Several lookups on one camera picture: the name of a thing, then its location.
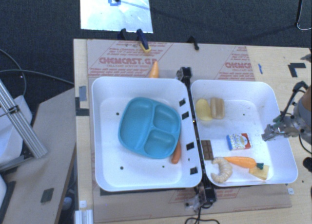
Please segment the orange carrot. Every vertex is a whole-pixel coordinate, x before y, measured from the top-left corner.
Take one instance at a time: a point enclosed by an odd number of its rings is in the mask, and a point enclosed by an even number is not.
[[[236,164],[243,168],[254,168],[257,165],[256,161],[251,157],[228,156],[228,157],[224,157],[224,159],[232,164]]]
[[[174,154],[172,156],[171,162],[173,164],[177,164],[178,161],[180,160],[180,157],[181,157],[181,143],[180,143],[180,141],[178,141],[176,144],[176,148],[175,148]]]
[[[149,78],[158,78],[159,77],[158,62],[157,61],[154,62],[152,69],[151,69],[151,72],[150,72],[148,77]]]

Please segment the white plastic tray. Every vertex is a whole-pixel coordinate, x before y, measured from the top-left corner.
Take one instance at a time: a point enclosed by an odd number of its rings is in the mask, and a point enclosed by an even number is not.
[[[197,126],[201,140],[210,140],[214,157],[248,156],[258,163],[270,166],[266,181],[248,173],[248,169],[233,165],[232,176],[224,183],[216,183],[211,173],[219,174],[218,165],[205,161],[206,172],[217,186],[249,186],[260,184],[292,183],[298,176],[297,166],[288,138],[277,136],[272,141],[263,141],[261,134],[267,124],[279,115],[279,108],[272,88],[262,82],[197,80],[191,87],[194,105],[200,98],[210,102],[212,97],[222,98],[225,117],[202,121]],[[247,133],[251,149],[229,150],[226,135]]]
[[[147,97],[174,108],[181,120],[181,159],[153,159],[131,152],[118,140],[118,127],[128,102]],[[194,187],[202,178],[186,87],[176,79],[100,77],[92,84],[95,174],[106,191]],[[186,145],[194,147],[187,150]]]

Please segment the blue plate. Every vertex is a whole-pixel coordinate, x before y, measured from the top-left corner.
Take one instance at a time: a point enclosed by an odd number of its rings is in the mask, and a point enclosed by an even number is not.
[[[129,150],[152,158],[170,156],[181,130],[179,114],[155,100],[136,97],[123,113],[118,138]]]

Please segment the aluminum sheet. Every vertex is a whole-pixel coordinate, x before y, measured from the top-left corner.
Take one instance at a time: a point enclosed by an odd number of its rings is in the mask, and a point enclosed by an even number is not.
[[[81,28],[153,33],[148,0],[80,0]]]

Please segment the black bracket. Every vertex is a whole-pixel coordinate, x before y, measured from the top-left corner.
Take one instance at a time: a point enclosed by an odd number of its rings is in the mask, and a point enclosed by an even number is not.
[[[290,65],[288,65],[289,71],[291,72],[292,77],[298,77],[297,72],[296,72],[296,68],[306,68],[306,64],[305,63],[290,63]]]
[[[204,163],[204,157],[203,157],[203,154],[201,152],[201,144],[200,144],[200,139],[199,139],[199,134],[198,134],[198,129],[197,129],[195,110],[194,110],[194,104],[193,104],[193,97],[192,97],[192,93],[191,93],[191,77],[192,77],[191,68],[190,67],[181,67],[180,70],[177,71],[176,77],[178,80],[180,80],[182,83],[184,83],[186,88],[187,88],[190,107],[191,107],[191,113],[192,113],[192,119],[193,119],[193,124],[194,124],[196,142],[197,142],[197,147],[198,147],[198,154],[199,154],[201,170],[202,170],[202,174],[203,174],[201,181],[202,181],[204,189],[205,189],[206,200],[208,203],[212,204],[213,202],[216,201],[216,194],[215,194],[214,185],[209,181],[209,179],[207,177],[206,169],[205,169],[205,163]]]
[[[79,97],[75,98],[75,103],[76,103],[76,116],[89,116],[90,115],[89,109],[80,108]]]
[[[53,192],[54,192],[54,188],[49,188],[46,189],[43,193],[42,193],[42,197],[40,202],[41,203],[46,203],[52,200],[52,196],[53,196]]]

